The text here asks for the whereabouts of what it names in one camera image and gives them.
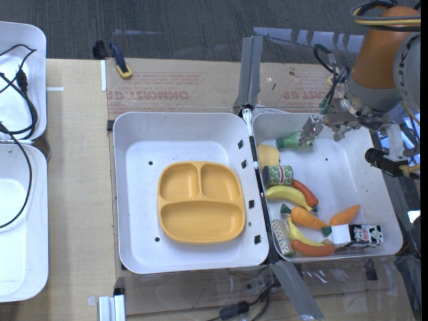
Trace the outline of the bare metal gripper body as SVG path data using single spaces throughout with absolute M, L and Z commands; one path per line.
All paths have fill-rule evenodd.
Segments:
M 361 127 L 360 117 L 367 112 L 367 105 L 352 94 L 327 98 L 322 107 L 322 122 L 333 132 L 333 139 L 338 142 L 345 138 L 350 130 Z

